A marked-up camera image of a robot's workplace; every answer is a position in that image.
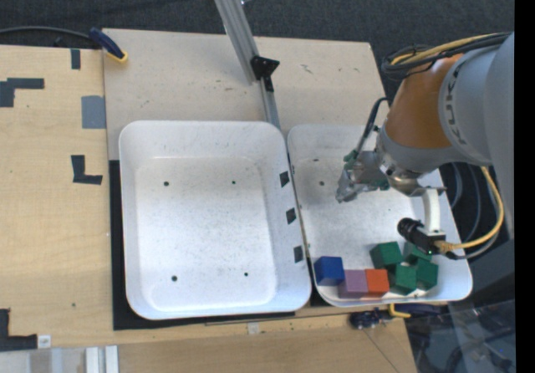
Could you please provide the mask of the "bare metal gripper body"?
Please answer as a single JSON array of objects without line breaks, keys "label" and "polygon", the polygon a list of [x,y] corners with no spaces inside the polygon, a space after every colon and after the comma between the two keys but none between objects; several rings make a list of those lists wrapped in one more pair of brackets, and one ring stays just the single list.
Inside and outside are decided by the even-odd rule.
[{"label": "bare metal gripper body", "polygon": [[360,184],[359,194],[390,188],[408,197],[423,194],[423,186],[419,183],[421,174],[398,166],[380,151],[351,151],[344,157],[344,172],[348,182]]}]

